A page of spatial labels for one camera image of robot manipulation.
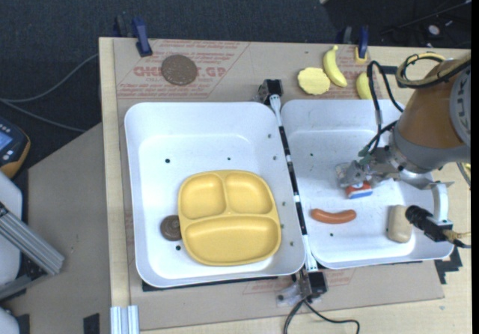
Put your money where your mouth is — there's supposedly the orange sausage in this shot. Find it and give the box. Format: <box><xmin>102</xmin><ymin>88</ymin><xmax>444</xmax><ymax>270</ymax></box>
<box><xmin>310</xmin><ymin>207</ymin><xmax>358</xmax><ymax>225</ymax></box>

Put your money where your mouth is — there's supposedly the yellow divided plate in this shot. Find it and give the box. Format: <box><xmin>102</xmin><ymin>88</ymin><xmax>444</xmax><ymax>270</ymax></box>
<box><xmin>177</xmin><ymin>169</ymin><xmax>283</xmax><ymax>267</ymax></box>

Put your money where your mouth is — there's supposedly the white plastic tray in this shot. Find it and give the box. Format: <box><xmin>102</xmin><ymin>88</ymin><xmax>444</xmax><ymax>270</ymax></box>
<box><xmin>279</xmin><ymin>99</ymin><xmax>456</xmax><ymax>270</ymax></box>
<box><xmin>123</xmin><ymin>101</ymin><xmax>308</xmax><ymax>289</ymax></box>

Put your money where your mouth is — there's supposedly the black block with thin wires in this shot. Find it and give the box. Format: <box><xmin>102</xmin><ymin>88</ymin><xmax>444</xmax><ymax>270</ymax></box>
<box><xmin>257</xmin><ymin>79</ymin><xmax>284</xmax><ymax>106</ymax></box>
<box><xmin>298</xmin><ymin>270</ymin><xmax>330</xmax><ymax>303</ymax></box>

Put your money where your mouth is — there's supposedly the beige bread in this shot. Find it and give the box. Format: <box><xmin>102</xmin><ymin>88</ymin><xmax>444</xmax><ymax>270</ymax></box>
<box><xmin>386</xmin><ymin>204</ymin><xmax>414</xmax><ymax>244</ymax></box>

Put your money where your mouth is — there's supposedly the black cylinder on white bracket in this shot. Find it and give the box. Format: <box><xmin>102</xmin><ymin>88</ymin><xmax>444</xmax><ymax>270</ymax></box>
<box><xmin>405</xmin><ymin>180</ymin><xmax>456</xmax><ymax>244</ymax></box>

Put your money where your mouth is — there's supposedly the large brown round biscuit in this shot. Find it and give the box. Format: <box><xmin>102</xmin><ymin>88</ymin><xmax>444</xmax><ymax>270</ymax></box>
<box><xmin>161</xmin><ymin>54</ymin><xmax>198</xmax><ymax>87</ymax></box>

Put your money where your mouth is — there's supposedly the red white blue carton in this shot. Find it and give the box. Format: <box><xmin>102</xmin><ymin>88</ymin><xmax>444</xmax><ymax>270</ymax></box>
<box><xmin>344</xmin><ymin>181</ymin><xmax>374</xmax><ymax>201</ymax></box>

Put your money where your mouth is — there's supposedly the brown cardboard board red print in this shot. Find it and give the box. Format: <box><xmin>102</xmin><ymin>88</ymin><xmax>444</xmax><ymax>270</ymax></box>
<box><xmin>112</xmin><ymin>38</ymin><xmax>447</xmax><ymax>330</ymax></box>

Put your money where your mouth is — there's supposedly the thin black and white rod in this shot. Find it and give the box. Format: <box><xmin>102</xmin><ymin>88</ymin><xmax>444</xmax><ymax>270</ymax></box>
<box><xmin>269</xmin><ymin>94</ymin><xmax>320</xmax><ymax>273</ymax></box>

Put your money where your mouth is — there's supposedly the small brown round biscuit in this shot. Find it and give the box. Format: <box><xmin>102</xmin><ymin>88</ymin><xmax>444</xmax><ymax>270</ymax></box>
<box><xmin>159</xmin><ymin>214</ymin><xmax>183</xmax><ymax>243</ymax></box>

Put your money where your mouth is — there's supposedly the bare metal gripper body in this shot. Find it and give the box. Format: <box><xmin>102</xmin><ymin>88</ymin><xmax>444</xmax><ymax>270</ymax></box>
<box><xmin>358</xmin><ymin>146</ymin><xmax>436</xmax><ymax>190</ymax></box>

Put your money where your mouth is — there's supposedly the yellow round biscuit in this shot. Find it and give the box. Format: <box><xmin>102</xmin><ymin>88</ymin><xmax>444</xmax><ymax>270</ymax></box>
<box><xmin>297</xmin><ymin>67</ymin><xmax>332</xmax><ymax>96</ymax></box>

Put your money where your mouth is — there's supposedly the yellow banana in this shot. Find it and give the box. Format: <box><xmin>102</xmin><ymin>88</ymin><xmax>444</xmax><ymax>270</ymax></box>
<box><xmin>355</xmin><ymin>72</ymin><xmax>376</xmax><ymax>101</ymax></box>
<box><xmin>322</xmin><ymin>44</ymin><xmax>349</xmax><ymax>88</ymax></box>

